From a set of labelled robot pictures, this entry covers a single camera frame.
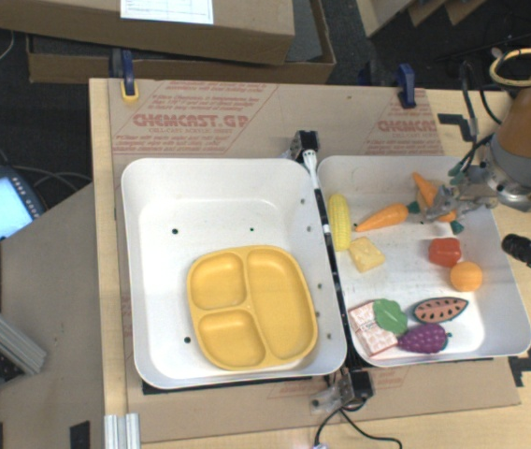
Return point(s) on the white plastic tray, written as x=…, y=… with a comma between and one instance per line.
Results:
x=228, y=194
x=410, y=260

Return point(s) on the purple grapes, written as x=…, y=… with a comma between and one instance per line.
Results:
x=423, y=338

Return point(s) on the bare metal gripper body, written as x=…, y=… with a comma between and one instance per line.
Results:
x=508, y=195

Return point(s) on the yellow cheese wedge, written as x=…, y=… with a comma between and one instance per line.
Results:
x=367, y=254

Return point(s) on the pink carton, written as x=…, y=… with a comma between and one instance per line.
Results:
x=372, y=337

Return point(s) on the brown cardboard box white label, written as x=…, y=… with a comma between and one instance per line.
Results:
x=60, y=12

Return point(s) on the green leaf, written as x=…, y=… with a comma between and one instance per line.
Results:
x=391, y=316

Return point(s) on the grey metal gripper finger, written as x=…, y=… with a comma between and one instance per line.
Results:
x=445, y=195
x=435, y=213

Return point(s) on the thin black and white rod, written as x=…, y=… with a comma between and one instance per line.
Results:
x=325, y=225

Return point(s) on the black cylinder on white bracket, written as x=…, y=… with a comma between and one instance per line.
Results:
x=529, y=248

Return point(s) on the watermelon slice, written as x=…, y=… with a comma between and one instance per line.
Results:
x=439, y=310

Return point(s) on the red bell pepper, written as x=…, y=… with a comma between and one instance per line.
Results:
x=445, y=252

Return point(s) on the orange round fruit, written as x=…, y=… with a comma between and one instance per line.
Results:
x=466, y=276

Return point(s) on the orange carrot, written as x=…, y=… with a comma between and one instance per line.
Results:
x=426, y=189
x=384, y=217

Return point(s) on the yellow corn cob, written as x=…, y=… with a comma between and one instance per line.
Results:
x=339, y=222

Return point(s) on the yellow divided plate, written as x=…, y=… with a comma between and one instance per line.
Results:
x=275, y=297

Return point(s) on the brown cardboard board red print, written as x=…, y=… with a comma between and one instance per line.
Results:
x=265, y=110

